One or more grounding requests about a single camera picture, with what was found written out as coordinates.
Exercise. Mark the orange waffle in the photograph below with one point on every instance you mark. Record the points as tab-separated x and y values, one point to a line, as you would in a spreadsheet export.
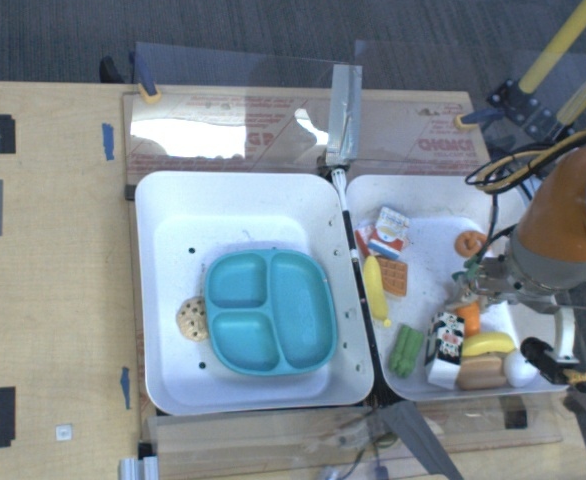
394	275

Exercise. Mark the white cow print carton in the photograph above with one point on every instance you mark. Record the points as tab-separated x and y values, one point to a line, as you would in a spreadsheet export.
445	348

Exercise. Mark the white red blue carton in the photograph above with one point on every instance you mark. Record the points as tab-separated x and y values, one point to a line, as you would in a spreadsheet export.
389	233

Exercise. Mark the orange pretzel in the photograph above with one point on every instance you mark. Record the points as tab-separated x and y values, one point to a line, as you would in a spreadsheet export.
468	243

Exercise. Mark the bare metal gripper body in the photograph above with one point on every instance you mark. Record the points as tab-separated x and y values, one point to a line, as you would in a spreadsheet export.
510	284

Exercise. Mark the white plastic tray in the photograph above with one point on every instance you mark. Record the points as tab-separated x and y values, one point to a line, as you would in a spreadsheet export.
433	278
173	268

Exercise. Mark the white egg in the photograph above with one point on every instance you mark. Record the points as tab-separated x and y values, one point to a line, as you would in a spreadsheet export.
519	370

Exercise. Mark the brown cardboard board red print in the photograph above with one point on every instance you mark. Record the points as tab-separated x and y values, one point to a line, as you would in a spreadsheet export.
403	138

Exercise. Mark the green asparagus bundle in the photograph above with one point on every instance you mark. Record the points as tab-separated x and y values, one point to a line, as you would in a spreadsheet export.
405	350

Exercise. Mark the brown bread bun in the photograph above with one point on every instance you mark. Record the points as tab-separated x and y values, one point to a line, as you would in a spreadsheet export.
480	372

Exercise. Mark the small red and white packet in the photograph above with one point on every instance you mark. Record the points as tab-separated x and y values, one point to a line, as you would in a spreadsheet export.
363	240

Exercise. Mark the blue divided plate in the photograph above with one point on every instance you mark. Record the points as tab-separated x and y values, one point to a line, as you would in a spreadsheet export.
298	308

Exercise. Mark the orange carrot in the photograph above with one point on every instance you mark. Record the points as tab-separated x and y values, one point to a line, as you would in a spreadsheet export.
470	320

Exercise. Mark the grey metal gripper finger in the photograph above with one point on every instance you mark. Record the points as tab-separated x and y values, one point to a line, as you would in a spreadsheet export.
460	300
465	279

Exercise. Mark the yellow banana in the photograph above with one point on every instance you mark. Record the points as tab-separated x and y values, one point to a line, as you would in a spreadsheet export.
490	343

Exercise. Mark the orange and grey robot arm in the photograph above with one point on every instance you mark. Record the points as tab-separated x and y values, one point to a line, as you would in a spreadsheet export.
555	223

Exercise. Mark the thin black and white rod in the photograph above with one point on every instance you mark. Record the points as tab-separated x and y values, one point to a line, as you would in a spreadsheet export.
358	278

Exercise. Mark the black cylinder on white bracket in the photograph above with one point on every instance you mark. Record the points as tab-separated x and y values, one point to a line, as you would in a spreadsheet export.
543	357

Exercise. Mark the beige chocolate chip biscuit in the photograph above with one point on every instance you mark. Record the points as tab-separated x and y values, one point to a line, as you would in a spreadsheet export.
191	320

